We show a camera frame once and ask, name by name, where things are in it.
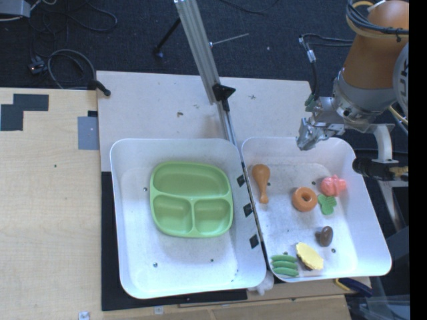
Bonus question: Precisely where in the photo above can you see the yellow ridged toy food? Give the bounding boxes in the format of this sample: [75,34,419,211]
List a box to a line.
[295,241,325,272]

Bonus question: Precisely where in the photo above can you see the green divided plate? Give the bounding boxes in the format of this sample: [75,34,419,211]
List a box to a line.
[149,160,234,239]

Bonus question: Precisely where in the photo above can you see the brown toy chicken drumstick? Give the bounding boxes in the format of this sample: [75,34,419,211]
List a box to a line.
[251,163,272,205]

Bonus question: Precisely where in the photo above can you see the green toy pea pods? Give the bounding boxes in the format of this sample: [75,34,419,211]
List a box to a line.
[270,253,300,278]

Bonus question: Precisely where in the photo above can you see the orange doughnut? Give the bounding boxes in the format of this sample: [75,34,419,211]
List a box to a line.
[291,186,318,213]

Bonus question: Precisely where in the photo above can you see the pink toy shrimp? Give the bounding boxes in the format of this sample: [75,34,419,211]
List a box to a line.
[320,174,348,198]

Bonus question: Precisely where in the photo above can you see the black cylinder on white bracket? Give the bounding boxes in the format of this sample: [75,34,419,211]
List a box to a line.
[352,123,410,182]

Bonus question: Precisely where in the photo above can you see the green toy leaf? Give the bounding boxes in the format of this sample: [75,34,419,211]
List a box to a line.
[316,193,338,217]

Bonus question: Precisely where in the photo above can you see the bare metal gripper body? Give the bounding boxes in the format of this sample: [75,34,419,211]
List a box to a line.
[307,96,386,135]

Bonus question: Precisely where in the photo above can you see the brown toy mushroom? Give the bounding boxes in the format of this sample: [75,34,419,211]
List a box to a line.
[314,225,334,248]

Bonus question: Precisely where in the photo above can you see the white plastic tray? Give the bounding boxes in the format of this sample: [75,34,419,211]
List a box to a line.
[109,137,268,300]
[240,135,393,284]

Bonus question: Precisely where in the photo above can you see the thin black and white rod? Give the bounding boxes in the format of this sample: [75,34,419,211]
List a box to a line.
[220,99,276,296]

